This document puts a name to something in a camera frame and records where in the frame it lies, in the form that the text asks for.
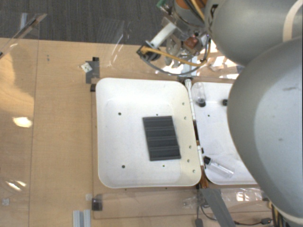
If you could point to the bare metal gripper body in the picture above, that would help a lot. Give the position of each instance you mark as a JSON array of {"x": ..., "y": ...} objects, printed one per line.
[{"x": 190, "y": 41}]

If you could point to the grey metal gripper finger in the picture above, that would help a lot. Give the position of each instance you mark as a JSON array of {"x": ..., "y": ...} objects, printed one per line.
[
  {"x": 180, "y": 57},
  {"x": 171, "y": 52}
]

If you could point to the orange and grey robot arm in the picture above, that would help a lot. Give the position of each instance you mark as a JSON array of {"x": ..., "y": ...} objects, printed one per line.
[{"x": 255, "y": 84}]

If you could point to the clear plastic bottle black cap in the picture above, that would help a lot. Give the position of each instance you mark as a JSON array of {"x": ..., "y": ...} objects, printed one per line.
[
  {"x": 198, "y": 93},
  {"x": 220, "y": 168}
]

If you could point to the white plastic tray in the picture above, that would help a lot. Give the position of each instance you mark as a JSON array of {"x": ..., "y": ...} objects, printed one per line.
[
  {"x": 132, "y": 136},
  {"x": 214, "y": 129}
]

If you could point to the dark grey ribbed rectangular block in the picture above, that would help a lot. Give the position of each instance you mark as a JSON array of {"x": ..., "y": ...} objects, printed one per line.
[{"x": 161, "y": 138}]

